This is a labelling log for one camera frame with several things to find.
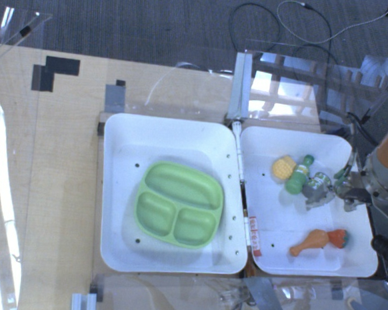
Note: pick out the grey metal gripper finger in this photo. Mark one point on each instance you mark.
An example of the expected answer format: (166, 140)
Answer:
(316, 196)
(351, 205)

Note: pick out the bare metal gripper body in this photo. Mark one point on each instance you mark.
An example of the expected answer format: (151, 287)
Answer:
(356, 189)

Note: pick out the small green can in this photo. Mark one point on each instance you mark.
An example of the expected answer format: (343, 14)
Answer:
(319, 180)

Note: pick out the green toy bottle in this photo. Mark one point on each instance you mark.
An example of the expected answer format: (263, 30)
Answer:
(297, 179)

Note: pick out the orange toy strawberry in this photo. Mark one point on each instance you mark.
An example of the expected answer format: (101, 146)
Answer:
(337, 237)

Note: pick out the white plastic tray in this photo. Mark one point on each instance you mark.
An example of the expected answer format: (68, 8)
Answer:
(125, 139)
(276, 211)

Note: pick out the yellow toy corn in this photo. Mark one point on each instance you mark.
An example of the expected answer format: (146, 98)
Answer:
(282, 168)

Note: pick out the orange toy chicken drumstick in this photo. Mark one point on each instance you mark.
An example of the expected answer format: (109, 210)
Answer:
(311, 242)

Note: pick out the green divided plate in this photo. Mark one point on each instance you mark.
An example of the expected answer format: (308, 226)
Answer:
(178, 183)

